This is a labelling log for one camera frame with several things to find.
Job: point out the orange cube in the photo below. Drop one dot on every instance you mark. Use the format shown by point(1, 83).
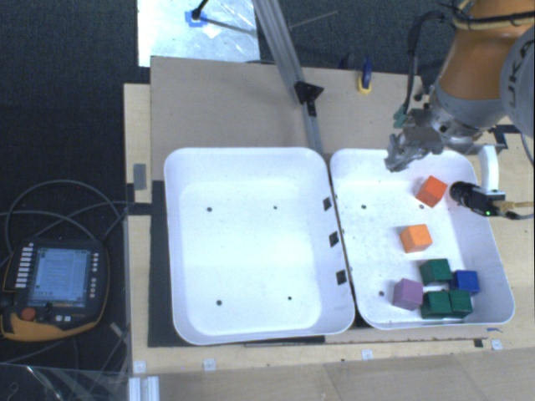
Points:
point(416, 238)

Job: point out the blue cube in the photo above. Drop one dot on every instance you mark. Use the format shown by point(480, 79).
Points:
point(466, 281)

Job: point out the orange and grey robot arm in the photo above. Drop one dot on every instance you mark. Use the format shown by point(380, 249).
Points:
point(476, 57)

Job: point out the green cube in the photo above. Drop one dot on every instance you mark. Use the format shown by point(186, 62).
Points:
point(435, 270)
point(462, 302)
point(436, 304)

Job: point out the black cylinder on white bracket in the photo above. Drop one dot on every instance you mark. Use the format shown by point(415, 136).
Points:
point(472, 196)

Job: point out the purple cube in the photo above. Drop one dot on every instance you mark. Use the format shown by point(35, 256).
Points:
point(407, 294)

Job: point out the white plastic tray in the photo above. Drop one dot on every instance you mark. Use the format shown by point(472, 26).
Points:
point(251, 245)
point(376, 245)

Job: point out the red-orange cube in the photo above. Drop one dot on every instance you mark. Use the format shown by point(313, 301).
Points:
point(431, 191)

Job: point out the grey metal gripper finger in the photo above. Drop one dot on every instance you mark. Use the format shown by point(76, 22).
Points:
point(393, 153)
point(409, 157)

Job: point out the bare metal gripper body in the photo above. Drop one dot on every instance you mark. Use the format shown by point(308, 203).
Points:
point(422, 134)

